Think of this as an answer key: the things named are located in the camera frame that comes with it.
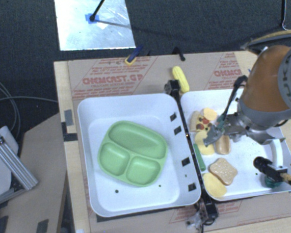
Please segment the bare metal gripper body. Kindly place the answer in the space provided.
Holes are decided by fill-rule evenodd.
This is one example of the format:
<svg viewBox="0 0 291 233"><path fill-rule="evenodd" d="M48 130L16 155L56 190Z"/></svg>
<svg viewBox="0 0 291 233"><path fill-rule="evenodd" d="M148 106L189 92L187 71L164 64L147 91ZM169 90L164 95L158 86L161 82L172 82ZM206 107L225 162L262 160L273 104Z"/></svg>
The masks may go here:
<svg viewBox="0 0 291 233"><path fill-rule="evenodd" d="M248 136L248 121L243 113L227 115L224 121L224 134L229 136L233 142L240 141L242 137Z"/></svg>

